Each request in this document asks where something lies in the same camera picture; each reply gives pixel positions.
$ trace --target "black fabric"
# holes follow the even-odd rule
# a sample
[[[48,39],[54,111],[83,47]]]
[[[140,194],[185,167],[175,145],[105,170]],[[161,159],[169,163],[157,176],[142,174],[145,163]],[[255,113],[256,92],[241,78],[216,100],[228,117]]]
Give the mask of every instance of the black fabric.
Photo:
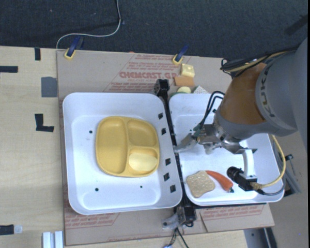
[[[307,36],[308,0],[119,0],[120,30],[85,38],[85,50],[245,58]],[[68,33],[104,35],[115,0],[0,0],[0,45],[55,48]],[[62,40],[68,48],[73,37]]]

